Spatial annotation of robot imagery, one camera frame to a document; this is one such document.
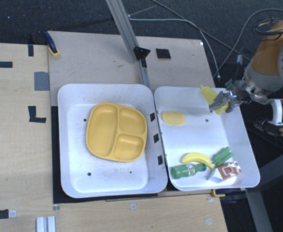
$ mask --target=table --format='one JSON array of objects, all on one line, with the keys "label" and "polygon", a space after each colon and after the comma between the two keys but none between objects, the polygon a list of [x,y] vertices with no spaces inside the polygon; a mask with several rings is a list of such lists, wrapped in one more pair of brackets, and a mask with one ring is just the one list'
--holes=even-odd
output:
[{"label": "table", "polygon": [[[0,231],[35,231],[37,217],[55,216],[57,231],[226,232],[219,198],[209,193],[164,191],[158,197],[61,203],[53,210],[51,100],[35,90],[34,73],[49,73],[47,46],[0,43]],[[29,122],[29,106],[45,123]]]}]

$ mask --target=toy banana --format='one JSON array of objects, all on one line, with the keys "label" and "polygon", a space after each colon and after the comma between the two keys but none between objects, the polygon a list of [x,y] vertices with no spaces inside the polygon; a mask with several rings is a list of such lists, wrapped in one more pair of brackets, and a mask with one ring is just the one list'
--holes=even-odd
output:
[{"label": "toy banana", "polygon": [[182,163],[190,163],[193,161],[204,163],[211,170],[214,170],[214,166],[212,165],[210,158],[202,153],[198,153],[198,152],[188,153],[184,155],[184,157],[182,157],[181,159]]}]

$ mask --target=gray tape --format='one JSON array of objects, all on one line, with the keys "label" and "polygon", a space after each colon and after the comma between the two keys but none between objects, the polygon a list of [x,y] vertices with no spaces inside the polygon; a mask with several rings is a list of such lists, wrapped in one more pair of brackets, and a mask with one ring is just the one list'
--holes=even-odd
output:
[{"label": "gray tape", "polygon": [[49,73],[47,72],[34,73],[34,90],[49,91]]}]

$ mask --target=toy bottle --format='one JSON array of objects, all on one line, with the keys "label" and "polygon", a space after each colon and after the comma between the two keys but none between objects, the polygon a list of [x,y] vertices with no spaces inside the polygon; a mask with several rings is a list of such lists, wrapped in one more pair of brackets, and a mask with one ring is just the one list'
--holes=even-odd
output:
[{"label": "toy bottle", "polygon": [[172,167],[170,170],[171,177],[173,179],[180,179],[182,177],[189,177],[195,175],[198,171],[205,171],[206,165],[202,164],[182,164],[175,167]]}]

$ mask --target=yellow object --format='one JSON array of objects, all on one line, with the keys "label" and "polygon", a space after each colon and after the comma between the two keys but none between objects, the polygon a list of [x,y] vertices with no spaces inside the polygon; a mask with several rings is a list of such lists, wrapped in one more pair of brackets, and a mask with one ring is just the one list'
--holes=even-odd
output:
[{"label": "yellow object", "polygon": [[[218,94],[210,87],[204,87],[203,85],[200,86],[201,94],[205,98],[206,102],[211,105],[214,103],[214,99],[218,96]],[[226,103],[224,106],[215,110],[217,114],[221,114],[228,109],[229,105]]]},{"label": "yellow object", "polygon": [[131,107],[100,103],[91,111],[86,145],[95,156],[121,162],[137,160],[144,152],[147,121]]},{"label": "yellow object", "polygon": [[199,152],[192,152],[184,155],[181,159],[181,162],[186,164],[190,162],[199,162],[204,163],[207,167],[209,167],[211,170],[214,170],[214,166],[211,163],[211,160],[208,156],[205,154],[199,153]]},{"label": "yellow object", "polygon": [[50,47],[48,48],[48,51],[50,52],[50,54],[51,54],[53,57],[57,57],[57,56],[60,54],[58,48],[56,48],[56,49],[57,49],[57,52],[54,53],[54,52],[50,49]]},{"label": "yellow object", "polygon": [[214,197],[219,197],[219,198],[223,198],[225,197],[226,195],[223,193],[223,194],[217,194],[215,189],[212,189],[212,196]]},{"label": "yellow object", "polygon": [[180,126],[185,122],[185,115],[175,111],[162,112],[162,118],[166,124]]}]

